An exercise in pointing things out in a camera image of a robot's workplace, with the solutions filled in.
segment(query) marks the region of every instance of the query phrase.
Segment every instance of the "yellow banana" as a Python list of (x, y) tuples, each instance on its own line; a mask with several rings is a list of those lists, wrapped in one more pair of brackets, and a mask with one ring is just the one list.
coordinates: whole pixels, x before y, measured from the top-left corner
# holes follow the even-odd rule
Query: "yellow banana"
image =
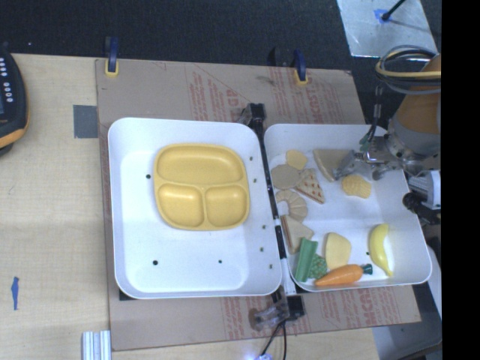
[(370, 257), (374, 264), (385, 271), (388, 276), (392, 276), (393, 272), (389, 268), (389, 260), (385, 253), (385, 237), (389, 233), (389, 225), (387, 223), (379, 224), (370, 234), (368, 240), (368, 249), (370, 250)]

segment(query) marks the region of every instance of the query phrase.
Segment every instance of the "cardboard sheet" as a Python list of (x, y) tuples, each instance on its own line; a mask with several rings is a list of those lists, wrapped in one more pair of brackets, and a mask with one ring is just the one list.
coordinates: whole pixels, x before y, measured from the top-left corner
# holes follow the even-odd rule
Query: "cardboard sheet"
[[(249, 320), (270, 306), (265, 297), (133, 300), (114, 274), (107, 132), (127, 116), (236, 122), (249, 103), (263, 103), (275, 123), (364, 124), (353, 78), (344, 70), (307, 70), (297, 85), (293, 69), (223, 64), (120, 60), (116, 77), (95, 63), (103, 212), (112, 349), (135, 350), (268, 337)], [(287, 334), (327, 332), (420, 321), (411, 286), (301, 294), (306, 315)]]

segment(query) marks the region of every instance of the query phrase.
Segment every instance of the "wooden table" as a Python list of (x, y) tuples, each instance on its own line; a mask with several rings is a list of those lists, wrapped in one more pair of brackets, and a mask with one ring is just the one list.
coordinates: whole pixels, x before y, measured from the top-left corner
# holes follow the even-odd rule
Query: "wooden table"
[[(83, 332), (109, 329), (99, 144), (75, 138), (73, 117), (74, 106), (97, 104), (95, 59), (13, 57), (31, 122), (0, 157), (0, 359), (77, 360)], [(254, 359), (266, 341), (114, 352), (112, 359)], [(268, 352), (280, 359), (283, 338)], [(287, 355), (378, 359), (370, 328), (288, 336)]]

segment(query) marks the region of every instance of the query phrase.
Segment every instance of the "black device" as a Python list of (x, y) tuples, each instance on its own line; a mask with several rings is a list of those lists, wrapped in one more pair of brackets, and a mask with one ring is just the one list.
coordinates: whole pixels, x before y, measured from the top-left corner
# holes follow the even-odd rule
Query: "black device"
[(0, 156), (10, 151), (29, 126), (29, 104), (22, 74), (0, 44)]

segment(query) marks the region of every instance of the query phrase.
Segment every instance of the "orange carrot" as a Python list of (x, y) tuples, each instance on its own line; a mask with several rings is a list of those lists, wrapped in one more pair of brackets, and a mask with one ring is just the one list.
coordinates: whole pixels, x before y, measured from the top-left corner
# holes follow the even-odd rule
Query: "orange carrot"
[(325, 276), (322, 276), (320, 279), (315, 280), (316, 286), (323, 285), (341, 285), (341, 284), (350, 284), (354, 281), (360, 280), (362, 275), (366, 273), (372, 274), (372, 265), (357, 265), (357, 264), (347, 264), (342, 265), (341, 267), (332, 269)]

